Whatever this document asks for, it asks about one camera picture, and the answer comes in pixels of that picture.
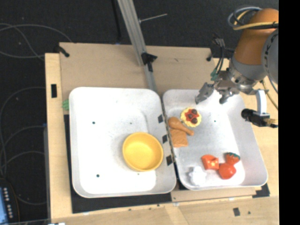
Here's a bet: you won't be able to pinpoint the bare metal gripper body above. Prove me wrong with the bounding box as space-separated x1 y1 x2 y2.
214 69 261 96

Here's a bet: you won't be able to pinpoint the yellow spaghetti with meatballs toy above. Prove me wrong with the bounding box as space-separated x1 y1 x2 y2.
180 107 203 128

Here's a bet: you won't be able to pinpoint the white plastic tray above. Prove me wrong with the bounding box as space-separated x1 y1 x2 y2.
162 88 269 191
68 86 177 199

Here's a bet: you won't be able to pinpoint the brown toy chicken drumstick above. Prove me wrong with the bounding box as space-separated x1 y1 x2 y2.
167 116 195 136

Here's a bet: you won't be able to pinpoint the orange toy salmon slice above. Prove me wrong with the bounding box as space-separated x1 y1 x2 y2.
169 128 189 148

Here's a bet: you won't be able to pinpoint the red toy strawberry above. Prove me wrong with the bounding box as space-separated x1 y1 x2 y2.
225 151 241 166

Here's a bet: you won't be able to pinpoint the orange toy wedge yellow dots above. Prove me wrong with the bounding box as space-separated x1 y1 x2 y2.
201 154 220 171

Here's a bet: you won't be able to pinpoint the red toy tomato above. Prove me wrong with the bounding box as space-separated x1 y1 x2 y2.
218 163 237 180

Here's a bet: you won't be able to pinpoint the white lumpy toy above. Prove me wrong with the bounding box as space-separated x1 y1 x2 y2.
188 165 208 187

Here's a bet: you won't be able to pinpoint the yellow bowl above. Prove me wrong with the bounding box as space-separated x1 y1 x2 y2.
121 131 165 173

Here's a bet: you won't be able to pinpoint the brown cardboard board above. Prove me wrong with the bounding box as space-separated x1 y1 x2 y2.
58 42 263 203

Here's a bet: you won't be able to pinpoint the black cylinder on white bracket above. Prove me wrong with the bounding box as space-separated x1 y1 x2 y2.
241 89 279 128

